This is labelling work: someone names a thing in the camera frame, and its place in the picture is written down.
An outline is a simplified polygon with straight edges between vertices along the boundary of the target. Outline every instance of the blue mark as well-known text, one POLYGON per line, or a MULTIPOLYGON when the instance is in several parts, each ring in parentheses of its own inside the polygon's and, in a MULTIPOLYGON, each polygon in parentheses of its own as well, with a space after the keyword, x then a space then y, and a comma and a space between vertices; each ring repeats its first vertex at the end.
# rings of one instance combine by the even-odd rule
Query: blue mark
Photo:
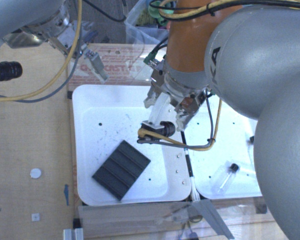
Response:
POLYGON ((69 185, 65 184, 64 185, 64 190, 63 190, 65 200, 66 200, 66 205, 69 206, 69 185))

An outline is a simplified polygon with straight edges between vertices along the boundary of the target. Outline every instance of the yellow cable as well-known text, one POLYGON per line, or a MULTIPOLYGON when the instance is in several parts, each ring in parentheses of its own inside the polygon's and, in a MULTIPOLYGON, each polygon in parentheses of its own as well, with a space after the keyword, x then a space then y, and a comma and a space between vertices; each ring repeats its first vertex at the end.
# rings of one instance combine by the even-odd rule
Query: yellow cable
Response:
MULTIPOLYGON (((203 147, 203 148, 189 148, 190 150, 194 150, 194 151, 208 151, 210 150, 213 145, 216 142, 216 137, 217 137, 217 133, 218 133, 218 128, 219 128, 219 120, 220 120, 220 114, 221 114, 221 107, 222 107, 222 100, 219 99, 219 106, 218 106, 218 111, 217 111, 217 115, 216 115, 216 120, 215 120, 215 127, 214 127, 214 134, 213 134, 213 138, 211 141, 211 144, 208 147, 203 147)), ((165 137, 161 134, 158 134, 156 132, 150 131, 150 130, 146 130, 143 128, 140 128, 138 130, 138 136, 141 138, 144 138, 146 135, 148 136, 152 136, 161 140, 164 140, 166 142, 170 142, 172 144, 177 144, 177 145, 182 145, 182 146, 186 146, 185 144, 183 144, 182 142, 179 142, 177 140, 174 140, 172 138, 169 137, 165 137)))
POLYGON ((76 46, 77 46, 79 35, 80 35, 81 21, 82 21, 82 0, 78 0, 78 19, 77 19, 74 41, 73 41, 72 47, 70 49, 70 52, 69 52, 68 56, 66 57, 65 62, 62 65, 62 67, 60 68, 60 70, 58 71, 58 73, 54 76, 54 78, 52 78, 50 80, 50 82, 48 82, 42 88, 40 88, 34 92, 24 94, 24 95, 13 96, 13 97, 0 97, 0 102, 13 102, 13 101, 31 98, 31 97, 34 97, 34 96, 44 92, 46 89, 48 89, 50 86, 52 86, 57 81, 57 79, 61 76, 61 74, 65 71, 65 69, 67 68, 67 66, 76 50, 76 46))
MULTIPOLYGON (((166 4, 168 4, 170 2, 173 2, 173 1, 176 1, 176 0, 164 0, 160 3, 159 6, 164 7, 166 4)), ((219 1, 211 2, 209 4, 209 10, 214 8, 214 7, 225 4, 225 3, 237 2, 237 1, 244 1, 244 0, 219 0, 219 1)), ((300 2, 298 0, 274 0, 274 1, 300 2)), ((206 5, 198 8, 198 9, 193 9, 189 12, 179 13, 179 14, 169 14, 169 13, 165 13, 163 9, 159 9, 160 15, 167 18, 168 20, 169 19, 171 19, 171 20, 183 19, 183 18, 186 18, 186 17, 190 17, 190 16, 200 14, 200 13, 205 12, 205 11, 207 11, 207 6, 206 5)))

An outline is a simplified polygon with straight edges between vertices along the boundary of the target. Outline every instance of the white circle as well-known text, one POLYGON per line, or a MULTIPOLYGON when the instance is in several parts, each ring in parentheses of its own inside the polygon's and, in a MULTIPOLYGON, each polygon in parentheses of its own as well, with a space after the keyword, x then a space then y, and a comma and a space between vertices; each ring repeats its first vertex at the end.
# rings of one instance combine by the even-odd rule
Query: white circle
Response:
POLYGON ((30 172, 30 177, 32 179, 38 179, 41 176, 41 170, 39 168, 34 168, 30 172))

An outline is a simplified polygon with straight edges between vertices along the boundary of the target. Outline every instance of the white tray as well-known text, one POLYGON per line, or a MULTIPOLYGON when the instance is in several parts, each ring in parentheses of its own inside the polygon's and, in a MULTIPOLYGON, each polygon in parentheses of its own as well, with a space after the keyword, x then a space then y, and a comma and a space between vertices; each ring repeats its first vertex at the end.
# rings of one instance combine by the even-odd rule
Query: white tray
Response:
MULTIPOLYGON (((87 205, 181 201, 190 194, 191 183, 182 148, 137 143, 141 122, 148 120, 151 113, 151 109, 145 109, 143 103, 148 91, 148 86, 81 85, 73 92, 78 193, 87 205), (92 175, 122 140, 134 146, 151 162, 118 201, 92 175)), ((215 115, 218 99, 210 100, 215 115)), ((173 107, 167 109, 162 120, 175 121, 173 107)), ((185 130, 187 142, 205 144, 209 130, 207 109, 202 106, 185 130)), ((249 121, 225 104, 215 146, 207 152, 190 151, 196 188, 200 194, 210 199, 261 195, 251 164, 251 147, 246 141, 252 133, 249 121), (233 188, 226 195, 214 194, 211 190, 214 174, 220 171, 220 167, 233 162, 244 165, 232 183, 233 188)), ((181 141, 179 132, 172 138, 181 141)))

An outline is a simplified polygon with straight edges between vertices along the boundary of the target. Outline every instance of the brown cylinder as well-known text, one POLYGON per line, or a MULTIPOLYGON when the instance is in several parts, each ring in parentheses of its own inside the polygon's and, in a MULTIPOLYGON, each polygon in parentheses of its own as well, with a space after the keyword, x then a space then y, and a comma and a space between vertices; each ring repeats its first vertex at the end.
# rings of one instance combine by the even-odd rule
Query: brown cylinder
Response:
MULTIPOLYGON (((219 0, 177 0, 177 8, 206 6, 219 0)), ((204 57, 209 38, 222 20, 240 9, 241 6, 229 7, 216 11, 214 16, 203 15, 185 21, 171 22, 166 59, 169 65, 181 72, 200 72, 204 70, 204 57)), ((189 10, 176 10, 176 14, 189 10)))

